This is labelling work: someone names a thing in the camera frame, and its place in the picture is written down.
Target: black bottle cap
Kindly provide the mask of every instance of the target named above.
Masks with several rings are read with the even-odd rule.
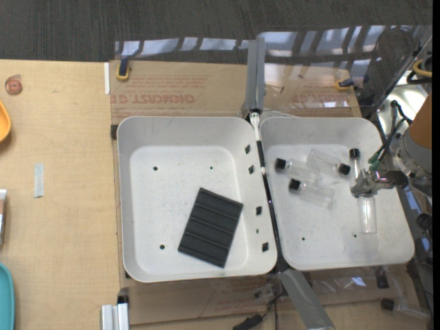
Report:
[[[341,164],[338,167],[338,172],[346,176],[350,173],[350,170],[351,170],[351,166],[348,166],[346,164]]]
[[[380,300],[380,306],[382,307],[382,309],[392,311],[394,309],[395,303],[394,300],[391,300],[390,298],[383,298]]]
[[[290,190],[298,190],[300,188],[301,182],[297,181],[296,179],[291,179],[289,182],[289,189]]]
[[[284,159],[278,158],[275,160],[275,170],[281,171],[286,168],[287,162]]]
[[[350,159],[359,159],[360,151],[358,148],[350,149]]]

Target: white tray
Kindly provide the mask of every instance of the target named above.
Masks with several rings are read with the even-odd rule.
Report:
[[[277,157],[304,160],[312,148],[349,161],[359,148],[363,167],[382,145],[376,127],[361,118],[268,118],[261,123],[269,187],[286,261],[297,270],[405,263],[414,242],[396,189],[375,196],[377,234],[360,234],[356,199],[349,180],[322,177],[335,190],[332,209],[291,195],[289,179],[274,170]]]
[[[150,283],[244,276],[274,267],[272,221],[255,134],[246,121],[127,118],[118,127],[118,155],[122,251],[132,278]],[[177,251],[201,187],[243,204],[223,268]]]

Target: black cable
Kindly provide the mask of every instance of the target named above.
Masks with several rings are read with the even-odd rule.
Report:
[[[274,303],[275,330],[278,330],[278,312],[277,312],[277,310],[276,310],[276,301],[277,301],[277,299],[275,300],[275,303]]]
[[[425,83],[432,83],[432,77],[423,77],[414,80],[413,77],[416,75],[414,71],[411,71],[411,73],[406,77],[406,82],[409,85],[424,85]]]
[[[412,124],[413,123],[413,121],[408,116],[406,116],[404,114],[404,111],[402,110],[402,106],[398,103],[397,100],[393,100],[390,105],[397,107],[397,110],[398,110],[400,116],[403,117],[404,120],[407,121],[408,124]]]
[[[279,293],[278,295],[276,295],[273,299],[271,299],[267,304],[267,312],[265,314],[263,314],[262,316],[260,316],[259,314],[256,314],[250,318],[246,318],[243,322],[241,322],[240,324],[235,325],[232,330],[249,330],[252,327],[255,327],[256,325],[260,324],[263,319],[266,317],[266,315],[269,313],[270,309],[272,308],[272,305],[275,306],[275,326],[276,329],[278,330],[278,313],[276,311],[276,301],[278,300],[278,298],[280,298],[283,295],[283,293]]]
[[[395,128],[396,128],[396,117],[393,116],[393,119],[391,121],[391,130],[390,130],[390,137],[387,139],[384,150],[382,151],[382,153],[379,155],[378,159],[380,162],[384,159],[385,154],[387,154],[390,145],[391,145],[391,140],[394,136],[395,133]]]
[[[402,126],[402,124],[405,122],[405,119],[401,119],[400,122],[396,125],[396,127],[394,128],[394,133],[390,133],[388,135],[388,138],[386,139],[385,143],[383,143],[383,145],[377,150],[377,154],[380,154],[380,152],[382,151],[383,148],[385,148],[386,144],[388,142],[390,142],[394,136],[394,134],[396,134],[396,132],[399,130],[399,128]]]

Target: yellow clamp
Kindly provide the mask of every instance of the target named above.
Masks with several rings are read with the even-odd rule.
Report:
[[[342,83],[342,82],[344,82],[344,80],[337,80],[337,81],[335,82],[335,88],[336,88],[336,90],[338,90],[338,91],[348,91],[348,90],[350,89],[350,86],[351,86],[351,85],[341,87],[341,86],[340,86],[340,83]]]
[[[125,82],[129,79],[130,74],[130,67],[128,65],[128,60],[124,59],[121,60],[121,63],[118,65],[118,68],[116,69],[116,78],[122,82]]]

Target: metal bracket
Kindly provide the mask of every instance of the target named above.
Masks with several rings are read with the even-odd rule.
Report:
[[[101,330],[129,330],[129,304],[103,305],[100,311]]]
[[[356,179],[356,185],[351,188],[351,193],[358,198],[361,195],[375,195],[381,189],[403,188],[407,184],[408,178],[400,170],[373,172],[362,170]]]
[[[280,279],[308,330],[335,329],[302,272],[289,269],[280,274]]]
[[[247,49],[246,98],[242,109],[244,115],[247,114],[250,109],[263,109],[263,98],[265,95],[265,53],[266,46],[264,38],[249,41],[249,47]]]

